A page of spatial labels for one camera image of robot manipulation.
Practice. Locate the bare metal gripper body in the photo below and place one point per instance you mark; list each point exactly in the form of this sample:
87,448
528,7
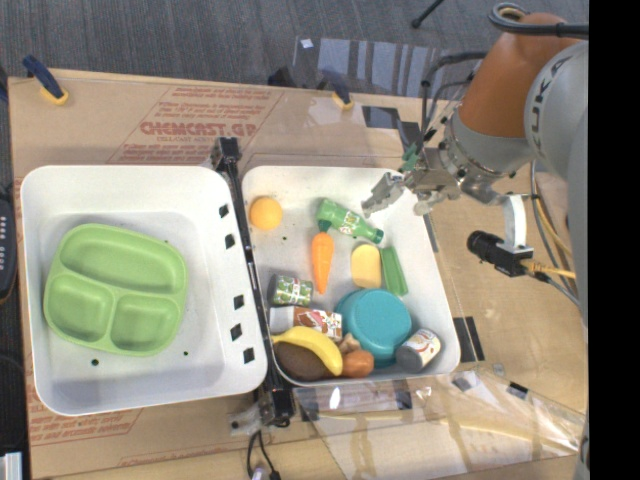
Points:
436,177

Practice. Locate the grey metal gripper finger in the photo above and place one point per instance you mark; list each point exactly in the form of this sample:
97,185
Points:
382,193
425,204

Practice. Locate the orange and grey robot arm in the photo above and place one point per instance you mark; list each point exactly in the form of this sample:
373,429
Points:
550,98

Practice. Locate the green plastic bottle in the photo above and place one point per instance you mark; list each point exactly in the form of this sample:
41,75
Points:
342,219

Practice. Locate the green ridged block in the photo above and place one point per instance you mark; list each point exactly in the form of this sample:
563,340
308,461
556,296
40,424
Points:
395,271

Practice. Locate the yellow oval bread slice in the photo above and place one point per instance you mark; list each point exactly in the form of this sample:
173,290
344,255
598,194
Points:
366,266

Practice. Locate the white plastic tray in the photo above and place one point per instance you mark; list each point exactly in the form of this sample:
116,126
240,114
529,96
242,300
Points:
300,188
210,268

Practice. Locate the orange carrot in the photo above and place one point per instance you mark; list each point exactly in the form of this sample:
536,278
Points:
322,258

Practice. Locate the orange ball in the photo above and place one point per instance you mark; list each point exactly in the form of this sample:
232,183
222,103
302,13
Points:
266,213

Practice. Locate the teal bowl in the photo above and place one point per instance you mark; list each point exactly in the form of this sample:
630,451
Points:
375,323

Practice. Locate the green printed can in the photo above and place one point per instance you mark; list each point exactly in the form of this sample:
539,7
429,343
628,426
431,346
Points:
291,290

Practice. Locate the red and white carton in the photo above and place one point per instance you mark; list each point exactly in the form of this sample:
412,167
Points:
310,319

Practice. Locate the white and orange can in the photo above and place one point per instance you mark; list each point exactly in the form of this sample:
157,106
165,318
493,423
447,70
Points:
420,350

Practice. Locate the yellow banana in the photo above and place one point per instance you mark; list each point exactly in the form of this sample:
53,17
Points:
315,342

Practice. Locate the orange-brown chicken leg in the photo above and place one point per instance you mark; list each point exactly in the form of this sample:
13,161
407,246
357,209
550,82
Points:
357,363

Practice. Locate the brown potato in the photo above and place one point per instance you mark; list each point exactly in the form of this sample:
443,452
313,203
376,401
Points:
299,363

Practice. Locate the brown cardboard board red print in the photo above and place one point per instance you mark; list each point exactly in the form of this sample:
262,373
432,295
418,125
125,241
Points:
125,118

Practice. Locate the green divided plate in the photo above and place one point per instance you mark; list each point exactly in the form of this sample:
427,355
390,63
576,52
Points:
115,288

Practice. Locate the black cylinder on white bracket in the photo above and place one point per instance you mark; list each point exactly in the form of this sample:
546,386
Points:
495,253

